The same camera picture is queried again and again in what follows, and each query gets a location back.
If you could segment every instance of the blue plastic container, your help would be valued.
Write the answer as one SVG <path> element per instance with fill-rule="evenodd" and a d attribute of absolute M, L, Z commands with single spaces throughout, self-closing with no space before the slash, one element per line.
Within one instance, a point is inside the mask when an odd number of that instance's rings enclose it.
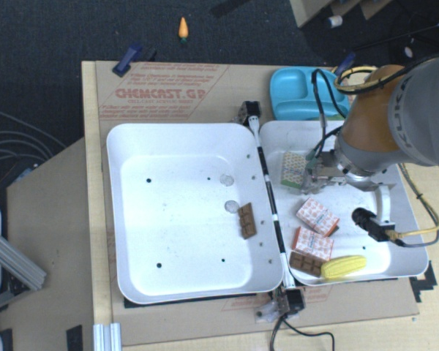
<path fill-rule="evenodd" d="M 319 118 L 319 109 L 311 81 L 315 67 L 286 67 L 277 70 L 270 80 L 271 107 L 276 120 L 305 121 Z M 337 77 L 334 73 L 321 69 L 329 80 L 335 101 L 340 110 L 348 114 L 348 97 L 334 87 Z M 329 119 L 342 119 L 331 102 L 329 89 L 321 74 L 317 74 L 318 94 L 323 112 Z"/>

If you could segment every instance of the black bracket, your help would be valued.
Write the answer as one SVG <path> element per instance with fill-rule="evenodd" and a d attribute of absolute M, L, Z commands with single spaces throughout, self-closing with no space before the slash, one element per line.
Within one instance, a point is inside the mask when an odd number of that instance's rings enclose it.
<path fill-rule="evenodd" d="M 411 288 L 415 295 L 416 303 L 421 303 L 421 291 L 422 290 L 434 290 L 434 286 L 438 285 L 434 271 L 432 269 L 431 262 L 424 272 L 424 279 L 418 279 L 416 277 L 410 277 Z"/>

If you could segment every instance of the blue clamp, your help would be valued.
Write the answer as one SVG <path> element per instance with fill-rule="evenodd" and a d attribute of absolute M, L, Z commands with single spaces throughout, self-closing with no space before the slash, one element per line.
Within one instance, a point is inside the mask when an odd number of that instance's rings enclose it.
<path fill-rule="evenodd" d="M 123 77 L 130 70 L 130 62 L 137 61 L 141 55 L 142 46 L 132 44 L 122 57 L 122 60 L 112 69 L 119 77 Z"/>

